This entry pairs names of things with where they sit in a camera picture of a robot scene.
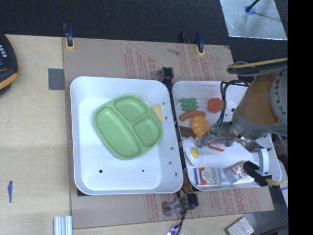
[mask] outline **light wood surface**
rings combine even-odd
[[[0,96],[0,234],[52,235],[53,217],[71,215],[65,93],[48,87],[48,69],[63,68],[62,38],[7,38],[20,75]],[[224,228],[240,217],[186,219],[181,232],[224,235]],[[164,221],[80,229],[73,234],[165,235],[172,225],[173,221]]]

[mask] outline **cardboard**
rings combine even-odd
[[[152,43],[101,39],[75,39],[75,48],[67,49],[63,39],[67,135],[70,169],[70,195],[73,228],[179,220],[167,217],[162,204],[177,199],[176,194],[130,194],[87,196],[75,185],[69,87],[79,76],[155,79],[162,67],[172,67],[173,82],[181,80],[228,81],[237,79],[227,73],[233,63],[226,46],[204,46],[197,54],[193,44]],[[241,188],[197,192],[199,206],[186,218],[211,217],[273,210],[268,188]]]

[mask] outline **black device with yellow trim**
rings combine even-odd
[[[11,87],[19,72],[14,50],[7,37],[0,33],[0,95]]]

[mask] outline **blue clamp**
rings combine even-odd
[[[74,49],[75,44],[74,44],[74,39],[73,39],[73,26],[71,23],[65,23],[63,30],[65,30],[65,36],[66,36],[66,48],[68,49]]]
[[[199,32],[196,33],[196,40],[197,40],[196,45],[197,53],[198,55],[202,56],[204,55],[204,49],[203,49],[203,36],[201,35],[201,33]]]

